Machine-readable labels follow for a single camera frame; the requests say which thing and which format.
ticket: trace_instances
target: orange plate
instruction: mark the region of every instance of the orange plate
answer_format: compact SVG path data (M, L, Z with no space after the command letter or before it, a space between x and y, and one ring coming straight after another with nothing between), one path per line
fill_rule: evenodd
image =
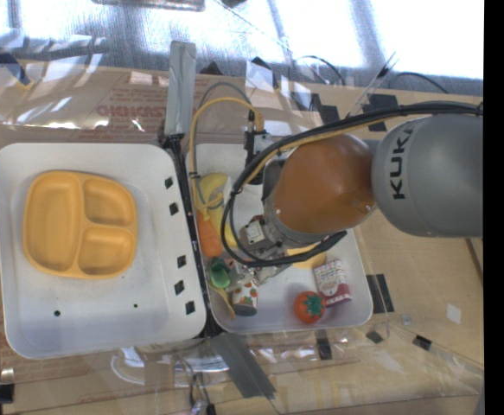
M137 250L137 207L131 192L103 176L52 170L29 187L23 250L46 273L111 278L126 271Z

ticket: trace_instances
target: white tray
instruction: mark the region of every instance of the white tray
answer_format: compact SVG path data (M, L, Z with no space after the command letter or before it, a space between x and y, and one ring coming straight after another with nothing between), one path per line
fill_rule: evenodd
M234 182L244 168L245 161L246 151L242 145L199 144L196 147L197 169L201 176L222 172ZM254 215L263 213L260 200L262 189L261 186L247 185L236 197L234 223L237 229L248 223ZM295 266L259 286L258 312L254 316L236 316L232 320L222 298L208 288L215 320L227 332L240 334L344 328L367 322L373 314L373 299L352 229L327 252L327 261L334 259L342 262L352 299L327 308L318 322L307 324L294 315L292 304L296 295L301 291L317 289L313 271Z
M110 177L131 191L138 242L126 272L109 279L62 278L37 270L26 259L24 202L32 180L51 169ZM173 208L178 212L171 214ZM175 166L151 144L12 144L1 149L0 274L5 334L10 346L28 358L178 342L197 336L206 321Z

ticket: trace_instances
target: robotic arm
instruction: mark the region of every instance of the robotic arm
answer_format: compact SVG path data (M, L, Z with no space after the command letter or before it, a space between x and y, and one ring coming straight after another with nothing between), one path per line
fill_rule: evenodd
M396 126L379 142L347 133L410 113L424 116ZM288 248L316 245L300 259L327 250L375 208L409 234L481 238L482 130L482 105L433 102L361 114L284 138L246 166L223 222L246 180L273 155L291 150L265 192L263 216L239 231L239 249L246 254L240 260L251 267L291 264Z

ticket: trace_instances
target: toy tomato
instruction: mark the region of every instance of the toy tomato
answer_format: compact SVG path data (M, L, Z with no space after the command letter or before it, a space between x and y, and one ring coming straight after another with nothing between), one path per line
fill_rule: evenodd
M326 309L327 304L325 299L312 290L300 292L294 300L294 313L307 324L319 320L324 315Z

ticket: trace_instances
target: orange carrot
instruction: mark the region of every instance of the orange carrot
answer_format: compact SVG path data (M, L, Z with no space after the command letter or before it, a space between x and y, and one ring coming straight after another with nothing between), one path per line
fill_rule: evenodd
M209 258L219 257L223 253L223 244L215 232L214 224L211 220L204 220L203 214L197 211L196 225L203 253Z

